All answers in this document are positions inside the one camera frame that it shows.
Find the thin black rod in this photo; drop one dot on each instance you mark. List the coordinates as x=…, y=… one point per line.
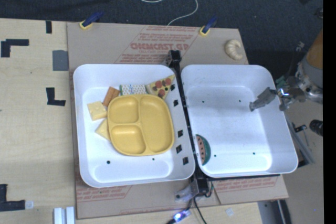
x=187, y=118

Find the yellow cheese wedge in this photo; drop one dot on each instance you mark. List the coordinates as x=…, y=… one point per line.
x=104, y=130

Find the brown cardboard board red print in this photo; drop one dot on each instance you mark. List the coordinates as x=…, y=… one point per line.
x=105, y=44

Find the black cylinder on white bracket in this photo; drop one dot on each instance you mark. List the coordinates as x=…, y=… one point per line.
x=317, y=127

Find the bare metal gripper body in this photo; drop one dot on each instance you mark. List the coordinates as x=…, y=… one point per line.
x=298, y=93

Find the toy pizza slice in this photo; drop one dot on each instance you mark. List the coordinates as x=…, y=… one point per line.
x=160, y=86

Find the toy watermelon slice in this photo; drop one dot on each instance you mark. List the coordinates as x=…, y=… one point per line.
x=203, y=149

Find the yellow cheese cube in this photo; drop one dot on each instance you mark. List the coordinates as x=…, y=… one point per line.
x=96, y=110

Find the orange wafer biscuit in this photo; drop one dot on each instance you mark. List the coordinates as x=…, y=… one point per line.
x=110, y=95

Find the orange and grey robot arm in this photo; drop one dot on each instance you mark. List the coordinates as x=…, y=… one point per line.
x=313, y=60

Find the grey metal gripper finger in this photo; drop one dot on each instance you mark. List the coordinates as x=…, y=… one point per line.
x=263, y=99
x=283, y=105

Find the white and green packet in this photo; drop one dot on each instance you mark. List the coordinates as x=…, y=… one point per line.
x=132, y=89

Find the white plastic tray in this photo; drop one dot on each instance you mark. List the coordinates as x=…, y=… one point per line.
x=131, y=170
x=236, y=126

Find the beige toy croissant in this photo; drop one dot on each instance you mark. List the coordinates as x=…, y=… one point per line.
x=232, y=49

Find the yellow divided plate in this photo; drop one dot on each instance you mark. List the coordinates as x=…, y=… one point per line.
x=155, y=123

